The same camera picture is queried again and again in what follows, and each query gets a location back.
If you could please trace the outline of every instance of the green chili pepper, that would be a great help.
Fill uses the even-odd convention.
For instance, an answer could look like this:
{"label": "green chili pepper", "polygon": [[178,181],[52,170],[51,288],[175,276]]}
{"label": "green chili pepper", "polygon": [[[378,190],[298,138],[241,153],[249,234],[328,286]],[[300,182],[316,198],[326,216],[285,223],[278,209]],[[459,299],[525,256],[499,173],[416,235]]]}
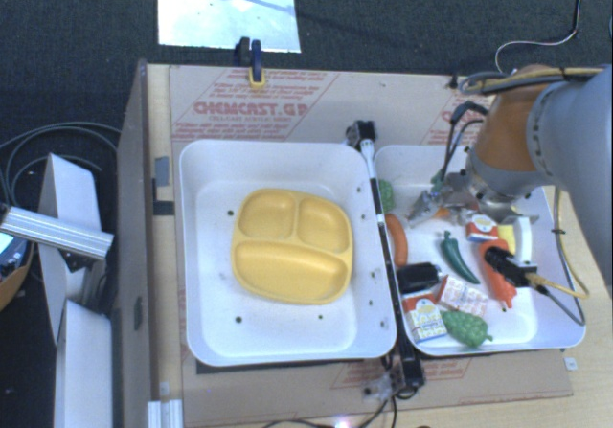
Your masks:
{"label": "green chili pepper", "polygon": [[481,283],[479,282],[479,279],[472,274],[468,268],[468,265],[462,259],[460,248],[458,247],[458,240],[450,236],[451,233],[449,231],[445,231],[444,239],[441,243],[441,249],[443,250],[445,259],[463,279],[474,284]]}
{"label": "green chili pepper", "polygon": [[394,203],[394,190],[392,189],[392,184],[389,181],[380,179],[379,193],[381,193],[381,206],[383,207],[383,213],[388,214],[396,206]]}
{"label": "green chili pepper", "polygon": [[479,316],[461,310],[445,311],[441,316],[449,334],[460,343],[477,348],[484,341],[493,340],[488,335],[488,324]]}

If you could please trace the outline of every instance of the black carpet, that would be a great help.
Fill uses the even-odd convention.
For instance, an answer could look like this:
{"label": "black carpet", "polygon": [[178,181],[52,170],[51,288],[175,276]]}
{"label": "black carpet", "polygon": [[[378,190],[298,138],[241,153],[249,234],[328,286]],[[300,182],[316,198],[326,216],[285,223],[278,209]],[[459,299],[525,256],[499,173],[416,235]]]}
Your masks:
{"label": "black carpet", "polygon": [[[470,74],[494,70],[494,53],[502,43],[567,35],[575,0],[295,0],[295,4],[302,53],[265,54],[269,67]],[[555,48],[509,47],[501,56],[503,67],[610,63],[610,17],[611,0],[583,0],[574,39]],[[0,144],[57,122],[121,127],[139,58],[232,63],[230,51],[158,45],[157,0],[0,0]],[[81,138],[50,138],[29,148],[22,158],[33,159],[52,148],[74,150],[98,158],[107,168],[108,156],[91,144]],[[0,152],[3,165],[6,157],[6,151]],[[18,188],[26,208],[36,206],[40,174],[40,170],[28,174]],[[104,191],[108,185],[100,188]],[[40,273],[36,266],[34,272]],[[55,352],[42,285],[35,276],[27,278],[25,295],[0,312],[3,428],[52,425]]]}

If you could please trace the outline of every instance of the white tray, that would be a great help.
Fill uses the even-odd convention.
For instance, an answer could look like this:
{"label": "white tray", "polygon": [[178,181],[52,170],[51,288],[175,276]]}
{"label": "white tray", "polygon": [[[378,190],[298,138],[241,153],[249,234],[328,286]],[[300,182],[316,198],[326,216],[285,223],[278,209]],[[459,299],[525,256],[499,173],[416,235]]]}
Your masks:
{"label": "white tray", "polygon": [[[357,151],[340,144],[201,140],[181,152],[178,175],[187,339],[196,358],[213,366],[326,361],[375,358],[394,346],[373,195]],[[313,193],[345,211],[354,259],[340,299],[284,304],[239,285],[230,260],[234,221],[243,199],[261,188]]]}
{"label": "white tray", "polygon": [[[443,155],[444,147],[441,146],[386,146],[377,153],[377,176],[389,181],[394,188],[395,214],[407,215],[408,209],[420,193],[430,188],[430,178],[443,165]],[[458,154],[449,171],[457,171],[464,164],[465,156]],[[557,254],[555,237],[551,232],[554,224],[544,191],[534,191],[532,197],[520,201],[517,208],[522,214],[539,215],[539,219],[532,226],[533,261],[538,265],[538,273],[552,282],[568,286],[568,272]],[[404,223],[409,243],[409,262],[430,261],[439,265],[445,274],[457,277],[446,265],[439,246],[443,232],[450,230],[458,239],[465,262],[481,281],[481,285],[471,286],[489,294],[487,278],[481,273],[481,266],[477,261],[477,245],[465,239],[463,227],[454,226],[447,220],[430,219],[409,229],[408,221],[405,218],[401,221]],[[552,290],[552,293],[579,316],[573,298],[555,290]],[[464,346],[448,335],[417,343],[406,321],[405,328],[416,348],[432,356],[570,348],[578,344],[585,334],[585,327],[574,323],[553,301],[530,288],[518,288],[512,308],[506,312],[503,312],[500,303],[490,299],[484,319],[488,323],[488,333],[493,336],[493,341],[486,340],[477,349]]]}

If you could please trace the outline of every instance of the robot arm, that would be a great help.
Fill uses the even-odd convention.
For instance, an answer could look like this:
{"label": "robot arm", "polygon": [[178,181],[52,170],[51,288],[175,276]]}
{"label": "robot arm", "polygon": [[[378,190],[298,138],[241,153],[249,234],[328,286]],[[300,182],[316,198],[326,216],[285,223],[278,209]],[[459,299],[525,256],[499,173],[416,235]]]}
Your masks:
{"label": "robot arm", "polygon": [[465,178],[480,210],[498,221],[536,187],[567,191],[611,283],[611,66],[588,81],[499,95],[468,154]]}

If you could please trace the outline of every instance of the yellow plate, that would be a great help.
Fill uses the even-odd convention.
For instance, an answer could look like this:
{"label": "yellow plate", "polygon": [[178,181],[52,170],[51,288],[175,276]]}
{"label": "yellow plate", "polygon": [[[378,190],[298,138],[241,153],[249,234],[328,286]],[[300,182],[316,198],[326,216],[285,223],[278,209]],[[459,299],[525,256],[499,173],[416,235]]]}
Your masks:
{"label": "yellow plate", "polygon": [[242,202],[232,237],[232,270],[247,290],[294,304],[327,304],[352,275],[352,227],[319,196],[264,189]]}

